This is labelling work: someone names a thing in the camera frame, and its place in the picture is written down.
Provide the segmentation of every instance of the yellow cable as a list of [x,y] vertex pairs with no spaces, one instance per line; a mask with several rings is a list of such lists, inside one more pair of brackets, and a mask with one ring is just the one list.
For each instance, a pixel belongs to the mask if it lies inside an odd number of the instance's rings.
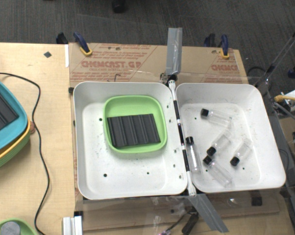
[[291,97],[291,96],[277,95],[276,97],[274,97],[274,100],[275,100],[277,103],[281,103],[281,102],[284,101],[285,99],[295,101],[295,97]]

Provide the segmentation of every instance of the gray carpet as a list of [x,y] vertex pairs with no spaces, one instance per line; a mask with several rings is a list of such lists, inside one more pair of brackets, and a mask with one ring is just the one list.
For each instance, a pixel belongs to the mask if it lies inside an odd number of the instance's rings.
[[[182,27],[184,46],[203,46],[211,33],[218,44],[226,34],[248,71],[267,69],[295,31],[295,0],[126,0],[121,14],[111,2],[0,0],[0,42],[55,43],[59,32],[74,41],[79,31],[88,42],[166,45],[168,27]],[[294,66],[295,44],[272,76],[272,95],[295,89],[287,77]]]

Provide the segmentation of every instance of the gray tape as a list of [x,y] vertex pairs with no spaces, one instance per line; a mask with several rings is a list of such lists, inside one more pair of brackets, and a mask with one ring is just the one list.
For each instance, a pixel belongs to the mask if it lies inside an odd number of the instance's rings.
[[229,232],[220,215],[205,194],[198,194],[195,197],[188,197],[188,199],[212,231],[219,231],[221,233]]
[[182,28],[169,28],[167,40],[166,75],[177,75],[181,71]]

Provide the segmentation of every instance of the blue clamp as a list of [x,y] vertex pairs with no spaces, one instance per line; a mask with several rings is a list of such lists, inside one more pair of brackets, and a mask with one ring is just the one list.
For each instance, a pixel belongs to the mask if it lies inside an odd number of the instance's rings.
[[85,55],[85,56],[91,56],[92,54],[92,50],[89,49],[88,45],[87,45],[87,42],[84,40],[83,36],[75,31],[74,32],[74,37],[75,37],[75,40],[77,42],[79,42],[80,44],[80,50],[82,51],[82,53]]
[[221,56],[224,59],[229,58],[229,53],[228,53],[228,38],[225,34],[221,36]]

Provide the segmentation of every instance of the yellow clamp pad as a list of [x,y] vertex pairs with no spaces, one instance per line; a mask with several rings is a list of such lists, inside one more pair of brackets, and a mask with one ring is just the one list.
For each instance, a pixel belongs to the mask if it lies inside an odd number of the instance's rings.
[[228,52],[227,55],[225,56],[223,50],[221,49],[221,57],[222,57],[223,59],[229,59],[229,52]]
[[82,47],[80,47],[80,50],[81,50],[81,52],[85,55],[85,56],[91,56],[91,54],[92,54],[92,50],[90,50],[89,52],[85,52],[85,50],[82,48]]

